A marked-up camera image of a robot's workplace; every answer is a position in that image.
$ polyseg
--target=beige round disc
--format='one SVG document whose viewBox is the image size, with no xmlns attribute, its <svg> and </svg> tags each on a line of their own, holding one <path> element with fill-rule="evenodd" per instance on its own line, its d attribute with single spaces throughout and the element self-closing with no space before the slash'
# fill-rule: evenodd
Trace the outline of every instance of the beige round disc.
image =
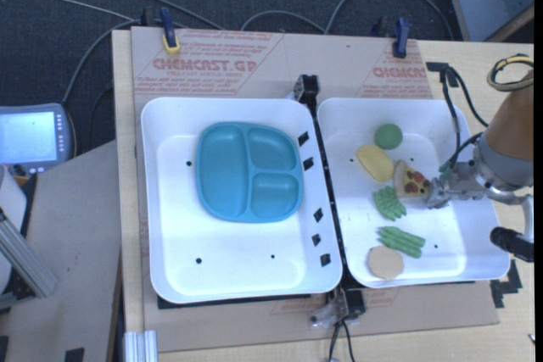
<svg viewBox="0 0 543 362">
<path fill-rule="evenodd" d="M 375 276 L 390 280 L 404 270 L 404 259 L 397 250 L 386 246 L 376 246 L 370 249 L 367 266 Z"/>
</svg>

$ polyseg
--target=wooden table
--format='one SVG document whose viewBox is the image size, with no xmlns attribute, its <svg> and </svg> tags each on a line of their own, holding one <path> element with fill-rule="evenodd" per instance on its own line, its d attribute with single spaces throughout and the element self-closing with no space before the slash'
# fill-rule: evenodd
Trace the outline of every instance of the wooden table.
<svg viewBox="0 0 543 362">
<path fill-rule="evenodd" d="M 531 56 L 534 53 L 533 45 L 488 42 L 420 41 L 418 48 L 424 62 L 448 62 L 458 70 L 470 90 L 478 112 L 487 120 L 491 120 L 505 97 L 486 85 L 485 76 L 490 67 L 497 60 L 516 53 Z M 126 332 L 142 333 L 145 331 L 145 318 L 137 209 L 137 166 L 134 155 L 136 133 L 130 31 L 114 32 L 113 54 Z M 442 98 L 439 76 L 428 73 L 428 80 L 433 96 Z M 452 99 L 464 114 L 469 114 L 461 92 L 455 92 Z M 468 116 L 467 121 L 472 133 L 481 131 L 481 126 L 473 117 Z M 501 204 L 496 204 L 495 208 L 503 226 L 517 231 L 523 230 L 523 219 L 519 210 Z M 353 337 L 355 359 L 417 362 L 535 360 L 535 346 L 529 339 L 529 334 L 535 333 L 534 265 L 520 260 L 517 260 L 516 264 L 523 288 L 516 294 L 505 296 L 505 308 L 498 312 L 498 325 Z M 318 361 L 326 359 L 329 344 L 329 339 L 319 339 L 160 353 L 159 357 L 160 361 L 198 362 Z M 342 361 L 350 358 L 343 334 L 336 344 L 334 357 Z"/>
</svg>

